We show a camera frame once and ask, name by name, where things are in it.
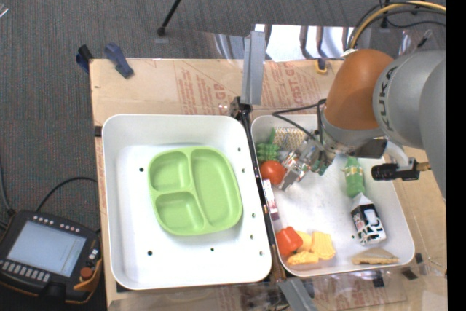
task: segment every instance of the plastic tray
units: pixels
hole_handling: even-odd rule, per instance
[[[316,115],[287,115],[306,129],[317,128]],[[287,122],[265,115],[255,119],[251,125],[254,143],[267,142],[273,127],[292,127]],[[344,165],[346,157],[337,156],[323,176],[308,172],[300,182],[295,182],[286,191],[272,187],[280,216],[274,228],[292,226],[295,230],[312,234],[321,231],[330,234],[336,255],[330,260],[319,260],[316,264],[287,266],[286,258],[280,257],[284,268],[299,277],[331,275],[341,272],[361,271],[396,267],[409,263],[414,257],[414,241],[406,222],[403,209],[391,181],[375,181],[371,177],[373,165],[380,160],[359,159],[363,166],[366,196],[376,206],[387,239],[377,244],[361,245],[352,222],[352,199],[346,195]],[[396,264],[354,265],[351,257],[372,247],[383,248],[396,255]]]
[[[110,255],[125,288],[185,288],[263,280],[272,255],[244,127],[227,116],[117,114],[102,129]],[[165,151],[208,146],[232,166],[242,214],[228,228],[173,235],[158,222],[148,187],[150,161]]]
[[[149,193],[160,225],[174,235],[203,235],[234,226],[242,203],[228,159],[208,146],[156,155],[148,167]]]

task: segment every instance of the yellow food piece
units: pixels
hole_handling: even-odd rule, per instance
[[[299,253],[293,254],[286,259],[286,264],[288,266],[296,266],[297,264],[309,264],[319,262],[319,256],[309,251],[301,251]]]
[[[331,259],[335,256],[332,238],[328,233],[314,231],[312,233],[311,252],[321,259]]]
[[[303,245],[296,249],[296,252],[301,253],[302,251],[310,251],[312,244],[312,236],[309,233],[301,231],[296,231],[296,233],[303,239]]]

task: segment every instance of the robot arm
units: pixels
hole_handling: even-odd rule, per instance
[[[348,54],[321,112],[325,172],[336,154],[370,157],[371,144],[394,163],[376,166],[376,180],[417,179],[428,167],[409,159],[402,146],[424,149],[446,199],[446,53],[424,51],[393,60],[376,50]]]

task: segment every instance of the yellow cable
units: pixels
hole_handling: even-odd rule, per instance
[[[439,5],[439,4],[436,4],[436,3],[430,3],[428,1],[407,1],[406,3],[409,3],[409,4],[414,4],[414,5],[419,5],[419,6],[424,6],[424,7],[430,7],[430,8],[434,8],[434,9],[438,9],[440,11],[443,11],[446,13],[446,7],[444,7],[443,5]],[[364,31],[364,29],[366,28],[366,26],[375,18],[377,17],[378,15],[381,15],[382,13],[385,13],[386,11],[390,10],[390,9],[393,9],[393,8],[398,8],[398,7],[406,7],[407,4],[406,3],[393,3],[393,4],[389,4],[387,5],[386,7],[383,7],[381,9],[379,9],[378,11],[376,11],[375,13],[373,13],[372,15],[369,15],[363,23],[361,23],[358,28],[356,29],[356,32],[355,32],[355,35],[353,36],[353,38],[351,39],[351,42],[349,43],[349,49],[352,49],[355,47],[356,45],[356,41],[358,40],[359,38],[359,35],[361,35],[361,33]]]

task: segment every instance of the cow print carton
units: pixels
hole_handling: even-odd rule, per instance
[[[387,235],[374,203],[362,193],[356,194],[353,201],[351,217],[361,245],[385,240]]]

